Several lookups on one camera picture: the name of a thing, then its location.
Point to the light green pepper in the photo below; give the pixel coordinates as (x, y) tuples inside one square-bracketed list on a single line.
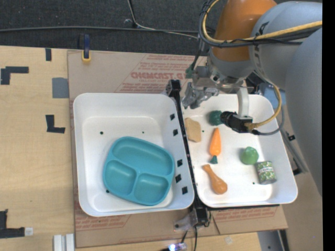
[(249, 155)]

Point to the blue divided plate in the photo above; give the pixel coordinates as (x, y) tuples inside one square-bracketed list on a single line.
[(138, 170)]

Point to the orange chicken drumstick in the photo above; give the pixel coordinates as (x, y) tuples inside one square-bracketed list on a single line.
[(217, 183)]

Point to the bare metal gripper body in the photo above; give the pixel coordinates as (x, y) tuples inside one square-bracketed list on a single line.
[(204, 77)]

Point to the thin black and white rod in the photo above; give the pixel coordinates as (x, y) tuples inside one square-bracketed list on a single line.
[(189, 153)]

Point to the orange carrot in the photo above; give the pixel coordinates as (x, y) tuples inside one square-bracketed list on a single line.
[(215, 142)]

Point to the green labelled small can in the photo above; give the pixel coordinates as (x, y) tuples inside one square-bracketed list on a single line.
[(266, 172)]

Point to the white plastic tray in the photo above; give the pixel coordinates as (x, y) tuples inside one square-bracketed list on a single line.
[(243, 187), (94, 182)]

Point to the dark green broccoli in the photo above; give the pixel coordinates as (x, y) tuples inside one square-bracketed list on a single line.
[(214, 118)]

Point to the black cylinder on white bracket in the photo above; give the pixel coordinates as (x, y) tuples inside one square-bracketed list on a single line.
[(236, 121)]

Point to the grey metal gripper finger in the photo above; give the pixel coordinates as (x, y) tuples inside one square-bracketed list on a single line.
[(188, 98), (208, 92)]

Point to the brown cardboard board red print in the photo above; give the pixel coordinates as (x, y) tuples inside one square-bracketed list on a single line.
[(110, 72)]

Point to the tan bread slice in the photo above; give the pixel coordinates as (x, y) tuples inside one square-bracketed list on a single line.
[(193, 130)]

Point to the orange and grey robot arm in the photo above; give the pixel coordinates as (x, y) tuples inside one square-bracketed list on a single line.
[(274, 48)]

